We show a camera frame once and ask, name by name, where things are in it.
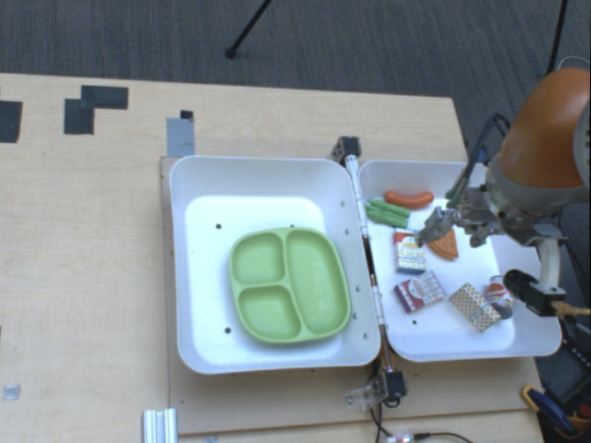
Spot red and white can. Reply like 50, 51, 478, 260
488, 274, 515, 320

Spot thin black and white rod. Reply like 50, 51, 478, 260
344, 153, 398, 383

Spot red and white tall carton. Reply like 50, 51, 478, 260
392, 229, 428, 276

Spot white plastic tray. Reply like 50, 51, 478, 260
357, 159, 564, 365
168, 154, 382, 377

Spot black cylinder on white bracket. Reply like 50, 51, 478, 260
501, 236, 568, 318

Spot black block with thin wires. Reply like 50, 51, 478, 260
368, 370, 409, 408
329, 136, 362, 162

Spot orange pizza slice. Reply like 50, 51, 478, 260
427, 227, 460, 263

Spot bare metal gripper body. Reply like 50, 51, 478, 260
453, 184, 569, 249

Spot red and white wide carton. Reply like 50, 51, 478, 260
392, 269, 448, 315

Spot green divided plate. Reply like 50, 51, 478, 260
228, 226, 354, 344

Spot orange sausage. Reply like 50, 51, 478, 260
383, 189, 436, 210

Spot yellow patterned carton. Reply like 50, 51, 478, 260
448, 281, 502, 333

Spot green bean pods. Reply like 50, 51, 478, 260
364, 198, 413, 229

